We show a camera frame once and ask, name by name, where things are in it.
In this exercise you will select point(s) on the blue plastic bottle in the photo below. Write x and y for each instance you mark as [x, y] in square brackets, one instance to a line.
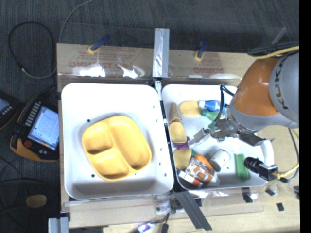
[212, 105]

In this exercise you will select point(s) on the white plastic tray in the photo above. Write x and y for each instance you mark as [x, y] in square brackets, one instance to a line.
[114, 98]
[233, 178]

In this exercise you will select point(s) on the yellow divided plate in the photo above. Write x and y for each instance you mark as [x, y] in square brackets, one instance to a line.
[116, 147]

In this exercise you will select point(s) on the purple toy food piece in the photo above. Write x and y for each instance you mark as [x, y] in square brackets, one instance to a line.
[181, 145]

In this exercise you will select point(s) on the green plastic bottle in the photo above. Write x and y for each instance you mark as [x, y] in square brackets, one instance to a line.
[211, 115]

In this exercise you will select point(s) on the brown cardboard board red print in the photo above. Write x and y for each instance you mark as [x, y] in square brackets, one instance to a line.
[136, 59]

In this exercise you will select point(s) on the brown waffle cone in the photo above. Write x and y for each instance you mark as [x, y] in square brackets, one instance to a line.
[174, 113]

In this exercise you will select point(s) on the yellow round biscuit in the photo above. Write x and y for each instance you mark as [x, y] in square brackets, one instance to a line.
[189, 108]

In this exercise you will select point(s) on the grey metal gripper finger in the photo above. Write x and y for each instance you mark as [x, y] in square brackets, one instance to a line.
[199, 135]
[253, 140]

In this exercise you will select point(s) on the black cylinder on white bracket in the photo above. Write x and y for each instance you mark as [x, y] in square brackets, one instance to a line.
[255, 164]

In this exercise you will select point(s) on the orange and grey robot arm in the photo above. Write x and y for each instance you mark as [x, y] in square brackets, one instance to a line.
[257, 93]

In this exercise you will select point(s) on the yellow oval toy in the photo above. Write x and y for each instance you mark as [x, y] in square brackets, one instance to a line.
[36, 201]

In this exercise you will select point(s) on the red and white small carton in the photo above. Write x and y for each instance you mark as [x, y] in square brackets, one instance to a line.
[189, 178]

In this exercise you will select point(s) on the green block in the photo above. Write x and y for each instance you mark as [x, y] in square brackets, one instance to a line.
[241, 166]

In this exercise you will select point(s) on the orange and white carton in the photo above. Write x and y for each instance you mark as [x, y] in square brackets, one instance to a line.
[201, 175]

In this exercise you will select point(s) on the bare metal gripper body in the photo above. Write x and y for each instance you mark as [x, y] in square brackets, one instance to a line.
[226, 128]

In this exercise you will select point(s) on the orange carrot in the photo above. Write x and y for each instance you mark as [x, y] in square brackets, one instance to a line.
[203, 160]

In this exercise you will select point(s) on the white can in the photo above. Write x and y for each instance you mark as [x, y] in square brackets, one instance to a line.
[219, 159]

